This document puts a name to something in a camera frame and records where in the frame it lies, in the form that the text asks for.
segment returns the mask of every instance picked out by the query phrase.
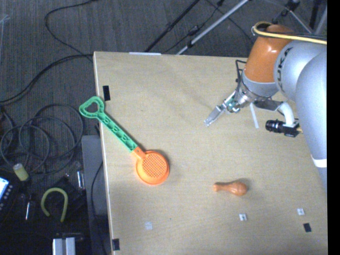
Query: wooden bowling pin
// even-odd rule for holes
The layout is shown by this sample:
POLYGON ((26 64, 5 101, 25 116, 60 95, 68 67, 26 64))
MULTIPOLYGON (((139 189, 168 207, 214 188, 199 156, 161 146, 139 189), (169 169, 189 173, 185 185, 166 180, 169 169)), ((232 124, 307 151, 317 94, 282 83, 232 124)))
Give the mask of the wooden bowling pin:
POLYGON ((240 182, 240 181, 234 181, 229 183, 215 183, 212 187, 215 192, 218 191, 227 191, 230 192, 236 196, 243 196, 247 192, 247 186, 240 182))

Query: wooden tabletop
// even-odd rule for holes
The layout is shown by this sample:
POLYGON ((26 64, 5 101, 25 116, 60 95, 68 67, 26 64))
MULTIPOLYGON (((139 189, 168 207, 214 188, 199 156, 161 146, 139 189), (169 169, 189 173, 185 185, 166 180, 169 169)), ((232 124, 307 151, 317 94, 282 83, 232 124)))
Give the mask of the wooden tabletop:
POLYGON ((164 183, 143 183, 101 125, 113 254, 328 253, 327 196, 303 134, 268 132, 267 120, 284 118, 257 108, 256 128, 249 106, 203 123, 236 88, 236 59, 95 52, 105 112, 170 165, 164 183), (213 191, 235 180, 245 195, 213 191))

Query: screen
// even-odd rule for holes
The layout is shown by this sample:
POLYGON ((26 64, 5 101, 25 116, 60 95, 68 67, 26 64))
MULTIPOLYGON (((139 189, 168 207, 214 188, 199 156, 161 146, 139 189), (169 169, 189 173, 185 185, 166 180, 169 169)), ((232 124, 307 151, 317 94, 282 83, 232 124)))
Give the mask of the screen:
POLYGON ((10 182, 2 177, 0 177, 0 200, 6 191, 6 188, 10 182))

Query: floor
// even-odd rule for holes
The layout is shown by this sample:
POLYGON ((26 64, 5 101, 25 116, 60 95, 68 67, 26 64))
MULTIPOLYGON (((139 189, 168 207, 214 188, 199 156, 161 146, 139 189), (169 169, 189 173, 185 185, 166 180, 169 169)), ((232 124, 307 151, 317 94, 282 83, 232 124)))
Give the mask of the floor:
MULTIPOLYGON (((0 0, 0 20, 5 19, 0 31, 0 171, 12 172, 11 166, 22 162, 31 178, 21 189, 25 197, 18 196, 2 224, 6 233, 0 233, 0 253, 51 254, 53 238, 73 235, 77 254, 92 254, 86 195, 78 189, 77 171, 83 162, 81 137, 98 134, 98 128, 77 110, 95 94, 94 51, 247 57, 256 39, 251 27, 272 21, 289 0, 252 0, 239 7, 243 0, 225 0, 216 8, 218 1, 0 0), (181 52, 189 40, 195 44, 181 52), (65 176, 67 183, 60 181, 65 176), (62 223, 58 194, 47 201, 52 217, 40 208, 44 192, 60 184, 75 189, 73 215, 62 223), (36 207, 24 220, 30 195, 36 207)), ((307 25, 314 1, 301 0, 294 11, 307 25)), ((320 0, 316 24, 326 5, 320 0)), ((290 14, 277 21, 306 32, 290 14)), ((327 23, 321 34, 327 36, 327 23)))

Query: green shovel handle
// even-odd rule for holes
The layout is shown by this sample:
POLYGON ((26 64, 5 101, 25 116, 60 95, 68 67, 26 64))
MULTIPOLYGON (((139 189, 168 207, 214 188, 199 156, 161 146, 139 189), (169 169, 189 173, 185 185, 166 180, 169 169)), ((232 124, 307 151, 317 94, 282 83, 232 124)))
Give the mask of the green shovel handle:
POLYGON ((86 118, 94 118, 99 120, 106 126, 127 149, 132 152, 138 145, 104 112, 104 102, 97 96, 91 97, 79 107, 79 112, 86 118), (98 109, 95 112, 87 111, 92 104, 97 104, 98 109))

